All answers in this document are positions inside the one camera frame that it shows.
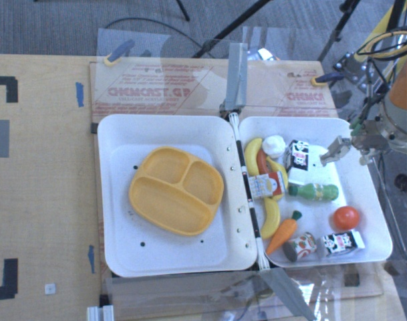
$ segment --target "toy carrot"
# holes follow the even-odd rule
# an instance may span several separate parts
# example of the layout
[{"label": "toy carrot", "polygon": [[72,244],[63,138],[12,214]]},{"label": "toy carrot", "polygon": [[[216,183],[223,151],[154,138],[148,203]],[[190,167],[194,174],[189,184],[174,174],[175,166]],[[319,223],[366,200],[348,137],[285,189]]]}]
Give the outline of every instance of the toy carrot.
[{"label": "toy carrot", "polygon": [[267,246],[267,249],[265,250],[267,254],[274,252],[292,237],[297,230],[297,220],[301,216],[302,214],[299,211],[294,211],[291,218],[285,219],[281,222],[275,234],[273,234],[269,246]]}]

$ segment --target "green bottle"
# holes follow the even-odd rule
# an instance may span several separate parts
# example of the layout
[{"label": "green bottle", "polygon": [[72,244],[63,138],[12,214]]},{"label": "green bottle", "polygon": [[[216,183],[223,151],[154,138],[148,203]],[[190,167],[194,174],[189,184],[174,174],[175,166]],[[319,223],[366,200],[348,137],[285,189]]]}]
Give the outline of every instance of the green bottle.
[{"label": "green bottle", "polygon": [[318,185],[317,183],[309,183],[302,186],[290,185],[288,193],[291,196],[301,196],[307,200],[313,201],[332,201],[337,199],[339,191],[336,185]]}]

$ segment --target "toy banana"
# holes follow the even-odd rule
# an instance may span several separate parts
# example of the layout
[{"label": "toy banana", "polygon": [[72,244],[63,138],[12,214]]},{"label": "toy banana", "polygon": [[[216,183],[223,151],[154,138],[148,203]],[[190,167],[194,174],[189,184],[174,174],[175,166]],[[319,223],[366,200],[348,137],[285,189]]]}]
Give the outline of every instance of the toy banana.
[{"label": "toy banana", "polygon": [[257,165],[257,153],[263,144],[262,138],[254,138],[245,147],[245,163],[249,176],[259,175]]},{"label": "toy banana", "polygon": [[[267,156],[266,158],[267,162],[270,165],[271,170],[274,171],[280,171],[282,173],[282,178],[283,178],[283,184],[285,185],[285,190],[288,190],[288,174],[286,173],[286,169],[285,167],[278,162],[275,162],[273,159],[270,158],[270,156]],[[280,200],[282,197],[284,196],[284,194],[282,195],[276,195],[273,196],[273,198],[278,201]]]},{"label": "toy banana", "polygon": [[261,238],[268,239],[276,232],[277,228],[279,227],[281,222],[281,213],[276,200],[271,197],[264,198],[264,207],[266,217],[260,234]]}]

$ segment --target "table surface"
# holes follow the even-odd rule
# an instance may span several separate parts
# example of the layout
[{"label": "table surface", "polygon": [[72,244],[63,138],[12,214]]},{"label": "table surface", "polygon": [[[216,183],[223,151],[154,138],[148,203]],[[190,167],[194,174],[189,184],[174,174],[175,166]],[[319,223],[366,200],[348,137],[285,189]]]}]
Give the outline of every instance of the table surface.
[{"label": "table surface", "polygon": [[[4,259],[19,263],[18,292],[0,300],[0,320],[85,320],[87,307],[99,304],[100,225],[90,132],[90,63],[95,61],[0,55],[0,76],[14,76],[19,91],[19,101],[7,103],[6,87],[0,86],[0,120],[9,121],[9,153],[0,157],[0,287]],[[384,293],[327,302],[335,314],[348,320],[405,320],[392,278],[377,272]],[[46,284],[56,284],[56,293],[46,295]]]}]

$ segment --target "red ball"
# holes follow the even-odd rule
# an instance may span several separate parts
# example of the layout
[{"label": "red ball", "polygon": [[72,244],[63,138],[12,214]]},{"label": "red ball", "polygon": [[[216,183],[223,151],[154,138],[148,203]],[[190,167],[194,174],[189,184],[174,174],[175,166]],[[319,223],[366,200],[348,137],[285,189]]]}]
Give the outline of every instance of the red ball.
[{"label": "red ball", "polygon": [[333,214],[334,225],[342,231],[349,231],[355,228],[359,221],[360,214],[352,206],[340,207]]}]

